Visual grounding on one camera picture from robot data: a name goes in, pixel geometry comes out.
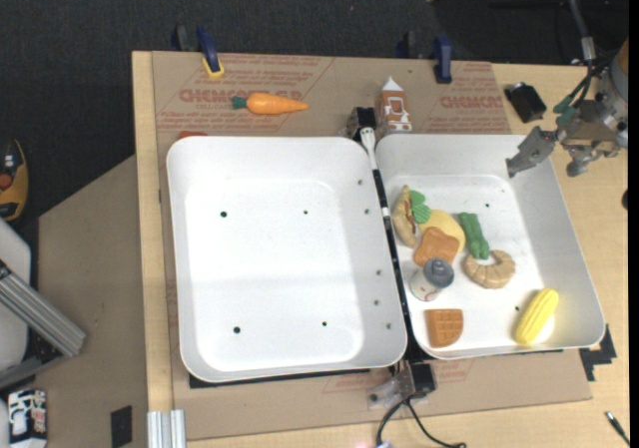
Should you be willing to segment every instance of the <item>black floor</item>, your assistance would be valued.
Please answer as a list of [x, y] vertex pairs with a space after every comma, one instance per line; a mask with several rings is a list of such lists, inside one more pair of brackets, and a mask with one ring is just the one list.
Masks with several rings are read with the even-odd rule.
[[[169, 49], [178, 22], [207, 26], [221, 52], [394, 57], [413, 30], [426, 52], [446, 34], [454, 59], [581, 57], [575, 25], [556, 4], [491, 7], [538, 0], [0, 1], [0, 137], [18, 139], [27, 155], [26, 218], [134, 154], [131, 52]], [[584, 15], [602, 55], [627, 38], [628, 5], [585, 3]]]

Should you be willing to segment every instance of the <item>cardboard sheet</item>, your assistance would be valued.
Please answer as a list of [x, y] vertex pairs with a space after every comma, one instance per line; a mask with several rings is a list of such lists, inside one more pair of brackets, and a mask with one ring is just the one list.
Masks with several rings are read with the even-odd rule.
[[[405, 91], [416, 133], [508, 134], [492, 67], [481, 62], [453, 62], [452, 83], [440, 85], [429, 60], [235, 54], [221, 55], [221, 60], [225, 76], [210, 80], [197, 53], [153, 53], [175, 407], [186, 412], [190, 440], [376, 421], [384, 410], [368, 408], [366, 391], [388, 378], [386, 369], [219, 387], [190, 386], [178, 339], [166, 154], [181, 131], [333, 136], [345, 126], [354, 107], [373, 106], [389, 76]], [[233, 111], [231, 97], [250, 91], [304, 99], [311, 107], [274, 117]], [[423, 415], [591, 397], [576, 350], [433, 361], [432, 367], [438, 389], [417, 407]]]

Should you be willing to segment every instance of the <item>orange and black object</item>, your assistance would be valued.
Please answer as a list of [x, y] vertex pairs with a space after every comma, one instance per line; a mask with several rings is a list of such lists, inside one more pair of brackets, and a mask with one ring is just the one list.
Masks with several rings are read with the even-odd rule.
[[12, 222], [22, 215], [29, 191], [24, 152], [17, 140], [0, 142], [0, 217]]

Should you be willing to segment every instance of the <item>yellow corn cob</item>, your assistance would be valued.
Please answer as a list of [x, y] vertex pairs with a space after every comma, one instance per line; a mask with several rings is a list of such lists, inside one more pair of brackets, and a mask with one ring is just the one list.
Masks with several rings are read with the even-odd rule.
[[517, 322], [515, 330], [517, 343], [522, 345], [532, 343], [539, 336], [550, 315], [554, 313], [558, 303], [559, 293], [557, 290], [554, 288], [539, 290]]

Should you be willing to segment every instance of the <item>toy sink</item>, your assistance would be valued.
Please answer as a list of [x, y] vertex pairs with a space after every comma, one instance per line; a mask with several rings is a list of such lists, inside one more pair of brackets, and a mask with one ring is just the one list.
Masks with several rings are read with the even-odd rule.
[[[432, 302], [410, 293], [418, 267], [397, 237], [393, 265], [359, 144], [197, 136], [174, 143], [167, 171], [189, 371], [223, 383], [386, 367], [404, 357], [409, 338], [442, 359], [597, 343], [603, 315], [551, 164], [508, 178], [505, 159], [521, 140], [395, 135], [377, 145], [390, 205], [409, 185], [432, 209], [475, 212], [491, 246], [516, 261], [506, 286], [485, 289], [463, 274], [459, 255], [452, 286]], [[516, 319], [544, 286], [559, 291], [560, 304], [544, 339], [518, 346]], [[463, 311], [455, 343], [430, 345], [429, 308]]]

